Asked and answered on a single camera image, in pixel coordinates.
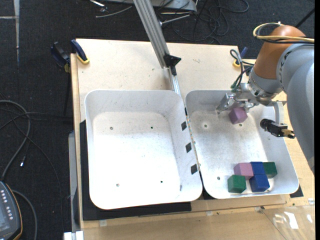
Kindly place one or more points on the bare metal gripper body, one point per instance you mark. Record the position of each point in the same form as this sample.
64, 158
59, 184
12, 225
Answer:
252, 95

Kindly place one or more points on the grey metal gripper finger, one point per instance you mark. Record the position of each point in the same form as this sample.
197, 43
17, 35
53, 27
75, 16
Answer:
249, 105
226, 102

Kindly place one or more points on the purple cube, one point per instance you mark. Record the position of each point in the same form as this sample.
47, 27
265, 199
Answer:
237, 115
243, 170

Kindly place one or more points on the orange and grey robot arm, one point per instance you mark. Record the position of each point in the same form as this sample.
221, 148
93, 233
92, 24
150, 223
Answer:
297, 66

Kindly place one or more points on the thin black and white rod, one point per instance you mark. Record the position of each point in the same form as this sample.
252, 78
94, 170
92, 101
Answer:
189, 126

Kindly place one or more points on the white plastic tray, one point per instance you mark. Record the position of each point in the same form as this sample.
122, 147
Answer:
225, 149
135, 149

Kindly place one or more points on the blue cube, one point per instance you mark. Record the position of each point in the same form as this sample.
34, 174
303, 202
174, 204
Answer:
259, 183
258, 167

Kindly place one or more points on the green cube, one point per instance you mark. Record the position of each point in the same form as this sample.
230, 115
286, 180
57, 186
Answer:
236, 184
270, 169

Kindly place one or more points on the pale wood board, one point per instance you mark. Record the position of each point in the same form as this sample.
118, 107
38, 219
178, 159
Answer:
120, 64

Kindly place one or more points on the black cylinder on white bracket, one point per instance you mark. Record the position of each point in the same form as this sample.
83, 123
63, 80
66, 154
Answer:
273, 128

